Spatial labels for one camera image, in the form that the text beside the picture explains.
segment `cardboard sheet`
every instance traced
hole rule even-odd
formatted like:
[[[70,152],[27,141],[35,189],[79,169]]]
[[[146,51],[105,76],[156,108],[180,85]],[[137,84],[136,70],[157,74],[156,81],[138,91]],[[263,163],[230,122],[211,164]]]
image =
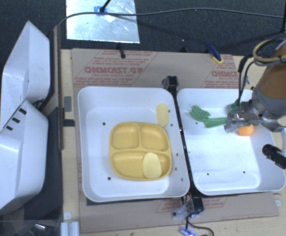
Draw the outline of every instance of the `cardboard sheet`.
[[[182,88],[238,87],[238,75],[231,55],[218,65],[210,54],[127,51],[120,58],[115,50],[72,50],[72,75],[76,141],[80,140],[77,94],[87,86],[157,87],[166,76],[178,76]],[[177,199],[96,204],[87,201],[82,190],[80,143],[76,143],[81,233],[179,225],[172,217],[180,207]],[[273,193],[204,198],[205,210],[191,222],[278,216]]]

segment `yellow divided plate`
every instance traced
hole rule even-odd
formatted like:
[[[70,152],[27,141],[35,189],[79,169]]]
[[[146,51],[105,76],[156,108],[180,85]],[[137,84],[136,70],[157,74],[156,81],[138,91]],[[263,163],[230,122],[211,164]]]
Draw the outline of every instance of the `yellow divided plate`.
[[[109,158],[116,175],[129,180],[157,180],[172,168],[168,135],[158,125],[121,122],[110,133]]]

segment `silver square panel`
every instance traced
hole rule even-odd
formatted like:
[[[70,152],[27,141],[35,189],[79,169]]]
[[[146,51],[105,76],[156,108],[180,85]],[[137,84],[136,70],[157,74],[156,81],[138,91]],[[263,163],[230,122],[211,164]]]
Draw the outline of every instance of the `silver square panel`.
[[[95,11],[107,0],[66,0],[66,15]],[[111,0],[107,12],[135,14],[134,0]],[[139,43],[136,17],[80,15],[67,19],[67,38],[121,43]]]

